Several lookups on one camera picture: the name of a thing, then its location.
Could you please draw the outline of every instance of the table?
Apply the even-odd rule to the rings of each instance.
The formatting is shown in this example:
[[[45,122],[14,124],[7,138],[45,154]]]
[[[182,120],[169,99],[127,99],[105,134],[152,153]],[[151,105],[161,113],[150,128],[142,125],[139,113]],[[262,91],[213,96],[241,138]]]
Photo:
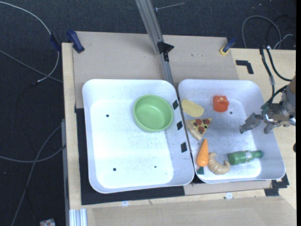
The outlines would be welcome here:
[[[266,180],[222,183],[214,186],[189,184],[184,186],[185,196],[181,197],[82,205],[74,110],[75,107],[82,107],[80,87],[90,78],[164,78],[160,64],[148,45],[147,34],[77,33],[87,56],[77,54],[71,43],[62,44],[68,174],[68,177],[65,177],[68,188],[67,210],[87,210],[89,226],[184,225],[197,222],[210,222],[211,225],[221,225],[223,222],[223,225],[233,225],[234,220],[242,221],[244,225],[296,225],[296,164],[295,152],[292,149],[295,143],[295,127],[292,126],[274,129],[290,183],[288,188],[279,191],[280,196],[266,196],[264,189],[273,187],[272,182]],[[164,39],[166,43],[175,46],[174,51],[169,54],[175,86],[183,78],[250,80],[261,88],[264,100],[270,97],[268,75],[259,50],[232,48],[228,55],[222,56],[218,51],[227,42],[226,38],[166,35]],[[284,77],[293,78],[295,74],[295,52],[271,51],[274,64],[279,65],[278,71]],[[244,66],[235,66],[236,60],[250,62],[254,74],[248,74]],[[202,70],[196,73],[199,64],[202,65]],[[278,78],[275,80],[277,88],[287,83]]]

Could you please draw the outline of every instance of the blue clamp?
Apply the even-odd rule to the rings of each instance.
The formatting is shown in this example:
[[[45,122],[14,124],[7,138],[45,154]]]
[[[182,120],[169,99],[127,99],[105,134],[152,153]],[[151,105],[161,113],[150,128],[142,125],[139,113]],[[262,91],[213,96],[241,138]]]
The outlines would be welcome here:
[[[76,52],[81,53],[85,50],[85,48],[82,47],[79,38],[73,29],[69,29],[66,34],[68,40],[73,43],[73,48],[76,50]]]
[[[227,45],[225,45],[221,48],[220,54],[226,55],[229,52],[229,49],[234,46],[235,41],[236,41],[236,38],[231,39]]]

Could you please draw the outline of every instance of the red object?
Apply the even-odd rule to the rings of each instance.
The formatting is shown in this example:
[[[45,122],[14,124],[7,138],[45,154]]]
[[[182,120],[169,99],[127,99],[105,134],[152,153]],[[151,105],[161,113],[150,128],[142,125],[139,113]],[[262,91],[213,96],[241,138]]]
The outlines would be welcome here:
[[[229,101],[226,96],[213,97],[213,109],[216,112],[225,112],[228,109]]]

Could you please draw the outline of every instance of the toy pizza slice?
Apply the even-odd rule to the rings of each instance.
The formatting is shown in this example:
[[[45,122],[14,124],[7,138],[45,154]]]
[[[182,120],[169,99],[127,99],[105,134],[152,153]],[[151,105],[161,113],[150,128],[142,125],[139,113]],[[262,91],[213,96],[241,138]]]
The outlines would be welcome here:
[[[212,118],[186,120],[186,127],[195,139],[200,140],[207,131],[211,121]]]

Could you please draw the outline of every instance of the black mat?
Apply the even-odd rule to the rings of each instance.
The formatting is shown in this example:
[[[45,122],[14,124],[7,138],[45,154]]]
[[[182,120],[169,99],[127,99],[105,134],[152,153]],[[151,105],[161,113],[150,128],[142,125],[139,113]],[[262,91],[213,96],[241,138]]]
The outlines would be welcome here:
[[[102,194],[95,191],[88,178],[88,161],[87,161],[87,141],[85,128],[84,109],[76,109],[77,130],[78,130],[78,147],[79,147],[79,171],[80,171],[80,188],[81,202],[85,204],[117,202],[128,200],[142,200],[153,198],[166,198],[184,196],[183,186],[161,187],[142,190],[133,190],[120,193]]]

